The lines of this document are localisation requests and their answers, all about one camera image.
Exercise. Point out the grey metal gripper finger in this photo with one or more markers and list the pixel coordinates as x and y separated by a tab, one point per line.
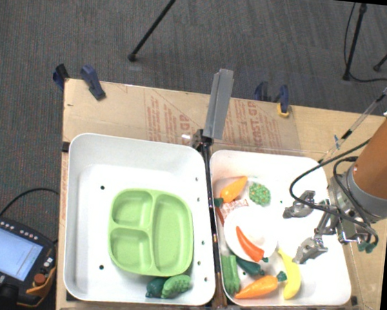
309	249
299	207

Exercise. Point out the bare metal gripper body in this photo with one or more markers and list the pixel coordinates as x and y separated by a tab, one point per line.
345	206

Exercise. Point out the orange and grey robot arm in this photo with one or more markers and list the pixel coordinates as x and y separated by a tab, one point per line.
376	161

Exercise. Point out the yellow banana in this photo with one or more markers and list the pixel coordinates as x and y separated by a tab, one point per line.
292	275

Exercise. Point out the green toy peas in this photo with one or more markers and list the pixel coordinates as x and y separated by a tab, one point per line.
259	194

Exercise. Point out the white round plate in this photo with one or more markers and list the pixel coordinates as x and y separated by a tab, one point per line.
258	224

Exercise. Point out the white plastic tray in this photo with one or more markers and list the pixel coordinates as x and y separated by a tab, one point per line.
275	167
137	158

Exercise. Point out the orange toy chili pepper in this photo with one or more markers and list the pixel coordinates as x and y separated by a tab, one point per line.
248	245

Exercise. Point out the dark green toy chili pepper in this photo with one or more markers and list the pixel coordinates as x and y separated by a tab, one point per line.
249	266

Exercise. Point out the orange toy carrot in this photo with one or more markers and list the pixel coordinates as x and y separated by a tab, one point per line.
258	287

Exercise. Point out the orange yellow toy pepper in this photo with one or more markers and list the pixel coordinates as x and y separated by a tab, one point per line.
234	189

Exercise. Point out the green toy celery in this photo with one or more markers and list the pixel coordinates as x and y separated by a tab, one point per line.
230	275

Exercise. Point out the thin black rod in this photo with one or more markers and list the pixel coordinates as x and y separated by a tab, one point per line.
210	201

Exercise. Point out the green divided plate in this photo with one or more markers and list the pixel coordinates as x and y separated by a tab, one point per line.
171	231

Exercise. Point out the light green bumpy toy cucumber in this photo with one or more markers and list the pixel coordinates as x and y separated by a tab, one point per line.
177	285

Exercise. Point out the brown cardboard board red print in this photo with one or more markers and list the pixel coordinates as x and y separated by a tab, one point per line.
115	114

